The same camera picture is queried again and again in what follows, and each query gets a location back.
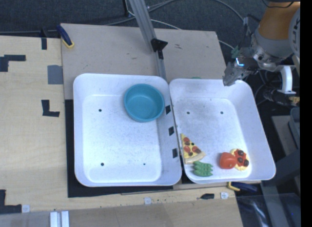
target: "black clip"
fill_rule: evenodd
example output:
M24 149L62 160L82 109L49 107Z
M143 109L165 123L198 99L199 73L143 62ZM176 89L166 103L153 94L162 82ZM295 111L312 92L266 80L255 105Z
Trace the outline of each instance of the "black clip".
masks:
M161 40L158 40L158 39L152 39L151 40L151 44L152 44L152 48L154 50L154 52L158 52L158 57L160 59L164 59L164 56L162 54L162 50L165 48L165 46L168 44L168 42L166 41L161 41Z

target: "small pizza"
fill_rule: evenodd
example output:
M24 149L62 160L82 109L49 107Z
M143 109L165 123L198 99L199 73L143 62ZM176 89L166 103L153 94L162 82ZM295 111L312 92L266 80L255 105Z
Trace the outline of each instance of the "small pizza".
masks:
M201 151L188 137L181 134L184 163L192 164L201 160L206 154Z
M247 153L240 149L232 149L230 153L236 158L235 168L240 171L246 170L249 165Z

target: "tray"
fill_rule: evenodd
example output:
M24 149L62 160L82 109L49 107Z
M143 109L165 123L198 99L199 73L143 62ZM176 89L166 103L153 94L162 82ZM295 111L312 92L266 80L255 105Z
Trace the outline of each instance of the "tray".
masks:
M224 86L222 80L175 79L169 84L180 150L183 133L206 153L201 160L213 165L213 175L199 177L193 165L184 165L188 178L197 184L269 180L275 163L255 105L244 81ZM221 169L222 152L244 150L250 165L245 171Z
M150 84L165 100L152 122L132 120L123 95ZM75 175L89 187L171 186L182 175L169 86L158 76L81 74L74 81Z

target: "toy pizza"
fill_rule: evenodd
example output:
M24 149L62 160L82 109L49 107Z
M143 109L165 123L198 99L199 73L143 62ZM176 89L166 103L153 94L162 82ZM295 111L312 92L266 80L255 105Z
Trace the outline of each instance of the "toy pizza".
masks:
M232 169L243 171L249 165L249 158L247 154L241 149L232 149L230 152L223 152L221 154L219 165L222 169Z
M193 162L199 161L206 156L206 154L184 134L181 134L181 139L185 164L192 164Z

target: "blue bowl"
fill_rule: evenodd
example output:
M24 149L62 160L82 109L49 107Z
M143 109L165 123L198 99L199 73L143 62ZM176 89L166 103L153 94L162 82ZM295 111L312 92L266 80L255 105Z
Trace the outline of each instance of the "blue bowl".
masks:
M131 86L123 97L128 115L138 122L157 119L165 108L164 98L155 87L148 84Z

